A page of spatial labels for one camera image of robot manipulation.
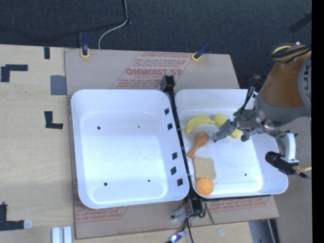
toy chicken leg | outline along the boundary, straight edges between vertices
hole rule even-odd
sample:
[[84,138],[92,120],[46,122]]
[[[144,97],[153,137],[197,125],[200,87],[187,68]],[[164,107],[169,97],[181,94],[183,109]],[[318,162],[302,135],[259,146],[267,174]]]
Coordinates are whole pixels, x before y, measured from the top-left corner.
[[187,153],[189,158],[194,159],[194,154],[196,153],[197,149],[207,144],[209,140],[209,135],[206,132],[198,132],[193,139],[193,147]]

blue clamp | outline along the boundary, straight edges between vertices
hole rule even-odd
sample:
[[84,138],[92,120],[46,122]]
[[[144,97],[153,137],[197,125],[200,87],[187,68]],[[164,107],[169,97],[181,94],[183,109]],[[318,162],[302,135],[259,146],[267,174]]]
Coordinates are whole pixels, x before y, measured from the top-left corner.
[[209,44],[203,46],[199,51],[197,51],[197,52],[195,52],[195,53],[193,53],[191,55],[191,59],[194,62],[197,62],[201,58],[201,56],[203,55],[203,53],[206,53],[209,50],[210,47],[211,46]]
[[89,58],[90,56],[90,50],[88,48],[88,33],[87,32],[83,32],[83,36],[82,36],[82,47],[80,49],[80,54],[82,58]]

white cable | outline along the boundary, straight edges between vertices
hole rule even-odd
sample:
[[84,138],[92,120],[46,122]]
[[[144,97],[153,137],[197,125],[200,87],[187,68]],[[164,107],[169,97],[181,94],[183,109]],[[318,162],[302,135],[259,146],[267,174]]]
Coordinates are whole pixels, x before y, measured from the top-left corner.
[[125,16],[126,16],[126,20],[125,20],[125,22],[123,22],[120,26],[117,26],[117,27],[115,27],[115,28],[113,28],[113,29],[111,29],[111,30],[108,30],[108,31],[106,31],[104,34],[101,35],[101,37],[100,37],[100,39],[99,39],[99,42],[98,42],[98,48],[99,48],[99,49],[100,49],[100,43],[101,43],[101,40],[102,40],[102,38],[103,38],[106,34],[110,33],[110,32],[113,31],[113,30],[117,30],[117,29],[123,27],[123,26],[127,23],[127,21],[128,21],[128,15],[127,15],[127,3],[126,3],[126,0],[124,0],[124,7],[125,7]]

toy orange fruit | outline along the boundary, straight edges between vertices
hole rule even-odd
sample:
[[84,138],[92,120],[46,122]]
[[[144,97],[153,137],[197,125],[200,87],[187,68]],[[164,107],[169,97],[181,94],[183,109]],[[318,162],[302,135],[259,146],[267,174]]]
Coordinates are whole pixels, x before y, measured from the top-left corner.
[[208,177],[202,177],[197,181],[196,189],[202,195],[211,194],[214,190],[214,182]]

bread slice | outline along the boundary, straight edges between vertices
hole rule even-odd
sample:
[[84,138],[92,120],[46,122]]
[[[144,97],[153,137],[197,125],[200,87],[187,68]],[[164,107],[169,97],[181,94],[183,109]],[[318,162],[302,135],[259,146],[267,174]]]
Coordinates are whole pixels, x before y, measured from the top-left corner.
[[202,177],[208,177],[212,180],[216,178],[214,161],[210,157],[196,156],[193,159],[193,165],[195,180],[198,181],[198,179]]

